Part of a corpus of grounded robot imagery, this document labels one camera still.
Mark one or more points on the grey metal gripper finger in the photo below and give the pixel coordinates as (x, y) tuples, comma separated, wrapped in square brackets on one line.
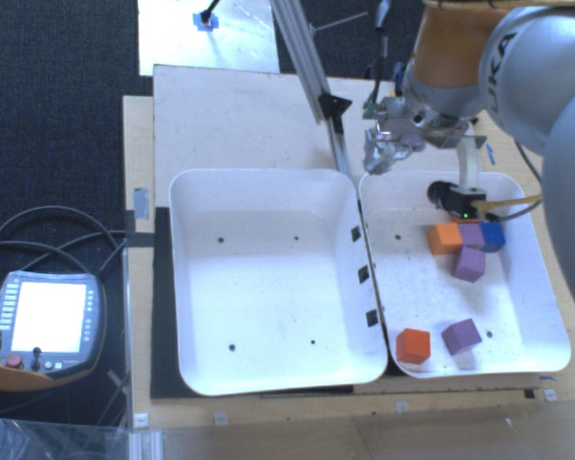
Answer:
[(374, 157), (401, 150)]

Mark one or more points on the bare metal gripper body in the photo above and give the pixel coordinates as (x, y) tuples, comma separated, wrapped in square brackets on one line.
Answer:
[(414, 121)]

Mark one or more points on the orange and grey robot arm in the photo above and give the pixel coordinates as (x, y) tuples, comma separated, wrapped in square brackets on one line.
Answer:
[(527, 65)]

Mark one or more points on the orange cube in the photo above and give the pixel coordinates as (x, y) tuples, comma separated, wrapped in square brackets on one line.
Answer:
[(443, 238)]

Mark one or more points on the purple cube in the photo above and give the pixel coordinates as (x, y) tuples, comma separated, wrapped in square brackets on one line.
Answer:
[(461, 336), (471, 235), (469, 264)]

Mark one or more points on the blue cube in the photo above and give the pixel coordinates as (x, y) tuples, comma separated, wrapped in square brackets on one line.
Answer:
[(493, 236)]

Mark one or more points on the white plastic tray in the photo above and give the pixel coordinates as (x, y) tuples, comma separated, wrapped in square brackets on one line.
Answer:
[(421, 285), (268, 285)]

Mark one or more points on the red cube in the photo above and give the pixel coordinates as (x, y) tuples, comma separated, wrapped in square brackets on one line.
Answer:
[(412, 346)]

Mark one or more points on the pale wood board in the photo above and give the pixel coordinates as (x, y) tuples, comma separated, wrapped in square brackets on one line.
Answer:
[(139, 257)]

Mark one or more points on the black cylinder on white bracket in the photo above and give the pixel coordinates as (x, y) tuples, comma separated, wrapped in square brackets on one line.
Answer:
[(453, 198)]

